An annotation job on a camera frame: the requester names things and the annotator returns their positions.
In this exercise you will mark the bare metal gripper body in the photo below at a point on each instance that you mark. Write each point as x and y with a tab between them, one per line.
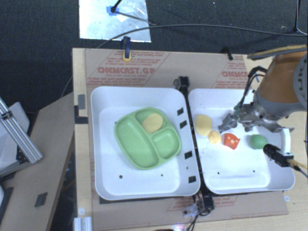
255	117

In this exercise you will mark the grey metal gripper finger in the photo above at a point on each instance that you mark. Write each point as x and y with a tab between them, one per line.
249	127
226	124

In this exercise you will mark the yellow oval biscuit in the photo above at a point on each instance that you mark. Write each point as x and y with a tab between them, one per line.
152	123

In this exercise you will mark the white plastic tray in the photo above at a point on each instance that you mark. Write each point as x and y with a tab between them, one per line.
240	172
144	177

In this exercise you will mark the yellow bread piece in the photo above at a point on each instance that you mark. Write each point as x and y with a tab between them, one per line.
203	124

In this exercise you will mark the green divided plate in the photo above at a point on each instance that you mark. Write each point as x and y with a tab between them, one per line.
137	143

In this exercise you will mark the black cylinder on white bracket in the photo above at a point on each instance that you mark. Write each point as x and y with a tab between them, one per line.
279	150

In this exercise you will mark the thin black rod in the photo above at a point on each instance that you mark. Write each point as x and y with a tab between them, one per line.
192	133

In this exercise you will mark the brown cardboard board red print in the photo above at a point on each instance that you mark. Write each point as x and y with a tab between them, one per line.
149	71

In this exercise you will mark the green round ball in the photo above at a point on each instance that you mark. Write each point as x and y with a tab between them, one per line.
257	141

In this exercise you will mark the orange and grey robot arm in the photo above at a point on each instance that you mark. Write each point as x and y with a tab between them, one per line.
281	80

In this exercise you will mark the small yellow round bun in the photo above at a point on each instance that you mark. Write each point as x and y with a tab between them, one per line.
214	137

